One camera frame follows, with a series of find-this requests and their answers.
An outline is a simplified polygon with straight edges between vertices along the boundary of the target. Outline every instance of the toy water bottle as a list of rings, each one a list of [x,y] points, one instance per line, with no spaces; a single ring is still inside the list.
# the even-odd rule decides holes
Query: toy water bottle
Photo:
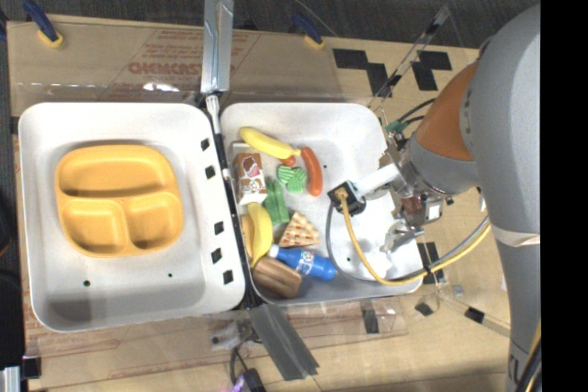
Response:
[[[283,249],[274,244],[267,254],[294,268],[300,274],[314,276],[323,281],[331,281],[337,274],[331,260],[308,250]]]

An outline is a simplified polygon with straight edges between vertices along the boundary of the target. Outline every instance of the toy sausage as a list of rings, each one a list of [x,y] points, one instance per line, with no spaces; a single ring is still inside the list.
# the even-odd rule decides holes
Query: toy sausage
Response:
[[[310,147],[303,147],[301,149],[302,159],[306,164],[306,171],[308,173],[308,190],[313,196],[318,196],[322,192],[322,169],[321,163],[314,155]]]

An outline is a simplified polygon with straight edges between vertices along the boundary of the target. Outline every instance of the yellow cable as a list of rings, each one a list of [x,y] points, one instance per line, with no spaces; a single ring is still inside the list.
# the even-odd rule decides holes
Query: yellow cable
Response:
[[[367,270],[374,277],[374,279],[376,281],[378,281],[380,284],[385,285],[385,286],[402,286],[402,285],[406,285],[408,283],[411,283],[412,281],[415,281],[417,279],[423,278],[428,275],[428,272],[425,271],[420,274],[415,274],[413,276],[403,278],[402,280],[384,279],[381,276],[379,276],[376,273],[376,271],[372,268],[371,264],[369,264],[369,261],[366,258],[366,255],[364,254],[363,250],[361,250],[361,247],[359,246],[359,242],[357,241],[356,234],[353,231],[353,227],[351,225],[351,217],[349,215],[349,207],[347,206],[347,192],[344,189],[341,189],[341,190],[337,190],[337,192],[335,192],[335,195],[341,201],[341,207],[343,209],[343,217],[345,218],[345,225],[347,226],[347,232],[349,232],[349,238],[351,239],[351,242],[353,243],[353,246],[356,249],[357,255],[359,256],[361,263],[363,263],[364,266],[366,266]],[[490,224],[486,224],[486,227],[484,227],[484,229],[480,232],[478,237],[470,245],[468,245],[466,248],[464,248],[460,252],[456,253],[455,255],[447,258],[442,263],[431,268],[431,273],[434,273],[436,271],[441,270],[442,268],[445,268],[449,264],[452,264],[456,260],[459,260],[463,256],[470,253],[474,248],[476,248],[480,244],[480,242],[486,237],[486,235],[488,235],[489,232],[490,232]]]

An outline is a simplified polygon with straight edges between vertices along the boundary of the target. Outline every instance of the black hole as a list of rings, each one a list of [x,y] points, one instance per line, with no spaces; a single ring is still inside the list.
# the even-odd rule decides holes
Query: black hole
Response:
[[[228,285],[232,281],[232,270],[225,271],[222,274],[222,280],[224,281],[225,285]]]
[[[214,173],[214,167],[212,165],[210,167],[206,167],[205,172],[206,172],[206,177],[208,179],[212,178],[215,175],[215,173]]]
[[[221,249],[218,248],[217,250],[215,250],[213,253],[210,254],[210,257],[212,258],[212,262],[216,263],[218,260],[222,258]]]

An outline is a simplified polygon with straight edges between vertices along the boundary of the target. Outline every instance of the yellow banana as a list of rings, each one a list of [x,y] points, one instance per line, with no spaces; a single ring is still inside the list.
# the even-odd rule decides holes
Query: yellow banana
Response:
[[[251,261],[251,267],[253,268],[269,252],[272,243],[274,243],[274,226],[267,209],[259,203],[249,203],[247,211],[254,222],[253,256]]]
[[[285,142],[270,138],[263,132],[254,128],[239,129],[241,138],[256,151],[266,153],[277,159],[287,159],[292,155],[300,155],[300,149],[294,150]]]

